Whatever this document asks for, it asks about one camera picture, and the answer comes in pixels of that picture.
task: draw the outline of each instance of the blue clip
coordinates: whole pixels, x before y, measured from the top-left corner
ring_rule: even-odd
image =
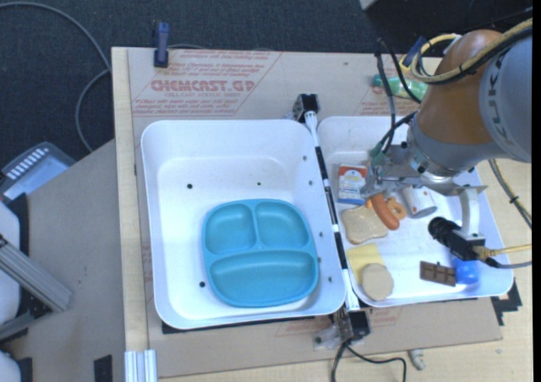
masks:
[[[156,32],[156,49],[154,50],[154,66],[167,68],[169,64],[169,52],[167,51],[167,40],[169,39],[169,23],[160,22]]]

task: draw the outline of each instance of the orange hot dog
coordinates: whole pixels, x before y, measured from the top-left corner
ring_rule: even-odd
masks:
[[[370,198],[372,207],[380,220],[385,224],[389,230],[396,230],[400,226],[400,221],[393,215],[383,194],[376,194]]]

